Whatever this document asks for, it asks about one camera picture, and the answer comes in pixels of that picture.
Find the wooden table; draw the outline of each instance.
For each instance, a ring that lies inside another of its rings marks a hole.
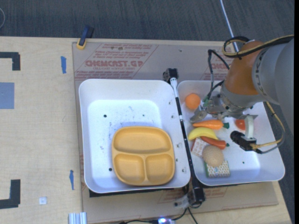
[[[93,39],[98,42],[118,40]],[[78,129],[72,65],[73,38],[0,37],[1,52],[18,52],[21,70],[0,59],[0,82],[14,83],[14,109],[0,109],[0,199],[9,199],[10,181],[21,181],[21,203],[0,209],[0,223],[67,223],[69,213],[83,211]],[[140,41],[152,44],[219,42]],[[66,73],[61,57],[66,58]],[[71,188],[70,171],[74,175]],[[195,214],[199,223],[291,223],[278,182],[278,205]],[[39,198],[47,197],[40,205]],[[177,221],[192,224],[190,215]]]

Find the toy banana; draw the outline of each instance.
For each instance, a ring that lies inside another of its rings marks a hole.
[[[190,131],[188,134],[188,140],[193,140],[200,136],[206,136],[215,140],[218,140],[215,132],[213,129],[206,128],[206,127],[197,127]]]

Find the gray floor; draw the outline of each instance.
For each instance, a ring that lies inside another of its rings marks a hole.
[[[294,34],[295,0],[222,2],[227,19],[221,0],[0,0],[6,16],[0,35],[78,38],[86,24],[94,27],[94,38],[224,41],[242,35],[265,42]],[[279,106],[275,111],[283,119]],[[286,174],[279,184],[295,223],[294,136],[288,128],[286,136],[280,148]]]

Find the yellow plate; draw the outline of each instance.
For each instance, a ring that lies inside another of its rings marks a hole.
[[[156,127],[128,126],[117,130],[112,139],[112,160],[116,176],[129,185],[162,185],[174,175],[171,138]]]

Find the white tray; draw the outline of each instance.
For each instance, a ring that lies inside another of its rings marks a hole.
[[[161,80],[89,79],[79,87],[84,177],[96,193],[171,189],[185,186],[190,169],[172,87]],[[166,131],[173,143],[175,173],[160,186],[121,182],[114,170],[111,142],[125,126],[153,126]]]
[[[188,134],[193,126],[190,123],[190,118],[194,112],[188,110],[185,105],[185,97],[190,93],[197,93],[203,100],[205,95],[210,91],[209,81],[183,81],[178,85],[178,96],[181,103],[184,125]],[[213,95],[218,94],[220,89],[216,89]],[[257,139],[257,144],[263,144],[274,141],[274,135],[269,123],[266,110],[263,103],[257,103],[253,109],[245,114],[258,115],[254,120],[254,137]],[[225,118],[225,122],[229,123],[229,129],[222,128],[215,131],[219,139],[225,140],[230,146],[223,150],[224,159],[228,161],[230,169],[230,177],[208,178],[206,176],[204,161],[202,158],[192,154],[192,161],[197,179],[207,186],[233,185],[250,182],[267,182],[278,181],[285,175],[285,166],[283,164],[279,149],[266,154],[257,154],[251,151],[244,151],[239,145],[235,144],[230,134],[234,130],[238,130],[235,126],[233,118]],[[262,151],[273,146],[260,148]]]

